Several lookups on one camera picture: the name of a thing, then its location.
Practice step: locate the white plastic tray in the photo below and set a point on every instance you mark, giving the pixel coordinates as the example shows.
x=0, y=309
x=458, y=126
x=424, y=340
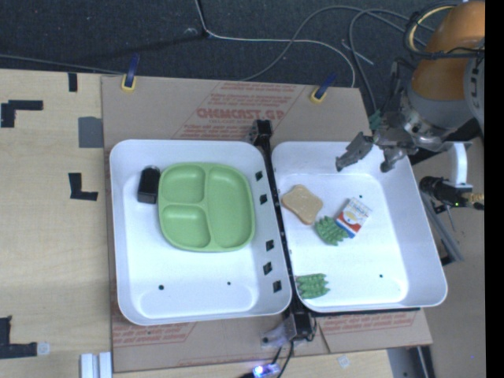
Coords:
x=354, y=262
x=189, y=282

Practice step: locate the black cylinder on white bracket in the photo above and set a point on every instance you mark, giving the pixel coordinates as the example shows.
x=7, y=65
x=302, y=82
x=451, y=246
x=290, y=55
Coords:
x=453, y=179

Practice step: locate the white red blue carton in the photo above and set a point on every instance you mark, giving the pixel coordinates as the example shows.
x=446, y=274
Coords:
x=353, y=217

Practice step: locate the tan bread slice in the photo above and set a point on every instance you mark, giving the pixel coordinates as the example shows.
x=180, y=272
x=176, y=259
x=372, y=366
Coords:
x=302, y=204

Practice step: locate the brown cardboard board red print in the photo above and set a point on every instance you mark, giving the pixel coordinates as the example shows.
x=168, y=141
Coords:
x=220, y=104

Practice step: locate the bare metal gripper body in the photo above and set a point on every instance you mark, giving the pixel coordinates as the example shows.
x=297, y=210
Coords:
x=405, y=134

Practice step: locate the black bottle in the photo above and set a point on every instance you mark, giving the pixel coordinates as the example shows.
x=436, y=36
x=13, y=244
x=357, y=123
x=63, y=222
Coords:
x=147, y=185

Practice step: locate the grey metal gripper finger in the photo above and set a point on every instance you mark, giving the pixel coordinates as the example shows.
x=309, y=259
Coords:
x=352, y=152
x=390, y=159

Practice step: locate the thin black rod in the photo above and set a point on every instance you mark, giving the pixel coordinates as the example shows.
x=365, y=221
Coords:
x=280, y=219

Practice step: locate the green divided plate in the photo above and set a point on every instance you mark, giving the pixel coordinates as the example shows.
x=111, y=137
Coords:
x=204, y=207

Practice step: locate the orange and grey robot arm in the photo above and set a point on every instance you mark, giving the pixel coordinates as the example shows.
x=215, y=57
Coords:
x=449, y=73

